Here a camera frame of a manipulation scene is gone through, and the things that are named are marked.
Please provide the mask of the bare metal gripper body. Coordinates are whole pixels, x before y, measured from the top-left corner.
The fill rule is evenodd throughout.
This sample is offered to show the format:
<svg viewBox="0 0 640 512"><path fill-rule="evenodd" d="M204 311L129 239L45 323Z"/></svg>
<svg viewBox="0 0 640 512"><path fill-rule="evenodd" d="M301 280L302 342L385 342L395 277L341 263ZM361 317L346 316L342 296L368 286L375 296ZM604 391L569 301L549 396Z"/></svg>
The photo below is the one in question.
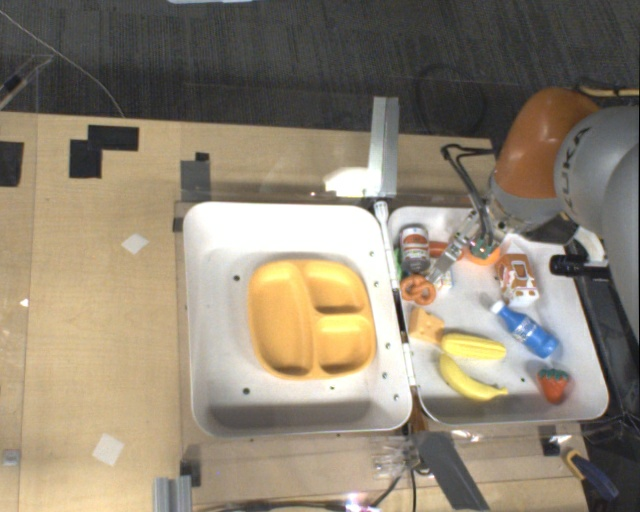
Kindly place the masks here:
<svg viewBox="0 0 640 512"><path fill-rule="evenodd" d="M493 254L503 243L506 235L498 227L489 224L476 210L471 210L454 230L451 243L458 251L468 249L471 254Z"/></svg>

